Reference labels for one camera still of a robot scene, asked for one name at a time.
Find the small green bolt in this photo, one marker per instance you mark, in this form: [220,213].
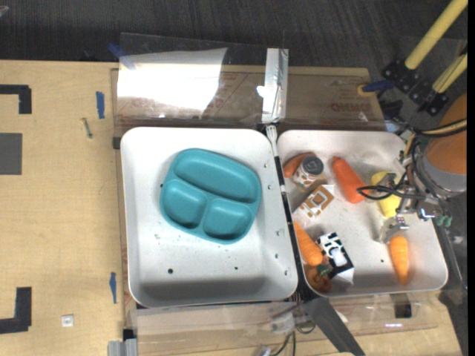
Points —
[87,128]

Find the white plastic tray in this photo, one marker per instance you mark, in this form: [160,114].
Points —
[360,236]
[208,273]

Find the blue divided plate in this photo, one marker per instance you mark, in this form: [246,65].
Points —
[211,195]

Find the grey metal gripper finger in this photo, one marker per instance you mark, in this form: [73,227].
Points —
[401,223]
[388,234]

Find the small printed can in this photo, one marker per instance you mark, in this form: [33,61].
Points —
[308,172]

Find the yellow banana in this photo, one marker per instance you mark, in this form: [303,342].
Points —
[389,202]

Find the orange toy pumpkin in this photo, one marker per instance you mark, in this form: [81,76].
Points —
[318,279]

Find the large orange toy carrot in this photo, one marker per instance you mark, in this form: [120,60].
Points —
[347,182]

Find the small white square piece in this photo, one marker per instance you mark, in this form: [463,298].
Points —
[67,320]

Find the black and white carton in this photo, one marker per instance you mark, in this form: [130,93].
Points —
[335,256]

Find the thin black and white rod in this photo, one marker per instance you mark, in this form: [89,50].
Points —
[282,187]

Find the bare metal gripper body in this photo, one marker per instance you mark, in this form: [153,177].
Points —
[421,202]

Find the orange toy sausage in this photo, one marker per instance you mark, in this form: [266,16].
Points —
[291,164]

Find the brown and white packet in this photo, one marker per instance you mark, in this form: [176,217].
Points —
[316,200]

